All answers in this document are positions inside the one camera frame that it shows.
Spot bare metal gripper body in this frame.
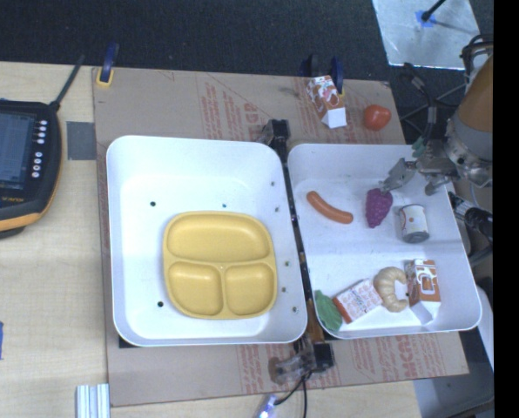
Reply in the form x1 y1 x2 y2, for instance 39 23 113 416
415 138 493 188

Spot purple grapes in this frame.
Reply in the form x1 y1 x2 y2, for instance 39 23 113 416
364 186 394 230

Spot white small can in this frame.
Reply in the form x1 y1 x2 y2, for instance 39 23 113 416
394 203 428 245

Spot red tomato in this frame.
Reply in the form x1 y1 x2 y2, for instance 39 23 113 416
363 104 393 131

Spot orange sausage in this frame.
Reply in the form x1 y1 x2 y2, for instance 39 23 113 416
306 190 355 226

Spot white plastic tray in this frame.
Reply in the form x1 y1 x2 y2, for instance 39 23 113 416
286 142 483 340
105 134 309 348

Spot orange and white carton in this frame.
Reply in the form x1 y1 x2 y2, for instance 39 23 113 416
403 258 443 327
306 74 347 130

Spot beige croissant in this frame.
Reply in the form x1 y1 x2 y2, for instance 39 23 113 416
373 266 410 314

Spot thin black rod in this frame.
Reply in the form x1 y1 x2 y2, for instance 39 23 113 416
276 136 318 344

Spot orange and white packet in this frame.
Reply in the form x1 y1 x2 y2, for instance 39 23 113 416
331 278 384 326

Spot green lettuce leaf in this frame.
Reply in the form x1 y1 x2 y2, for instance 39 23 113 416
313 288 345 334

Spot yellow divided plate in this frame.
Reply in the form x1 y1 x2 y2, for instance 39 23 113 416
162 210 280 320

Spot brown cardboard board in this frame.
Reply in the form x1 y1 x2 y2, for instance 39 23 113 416
91 66 471 408

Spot black cylinder on white bracket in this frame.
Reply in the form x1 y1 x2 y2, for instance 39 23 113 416
448 191 495 244

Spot black block with wires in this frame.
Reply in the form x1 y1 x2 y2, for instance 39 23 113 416
259 118 293 148
266 338 335 385

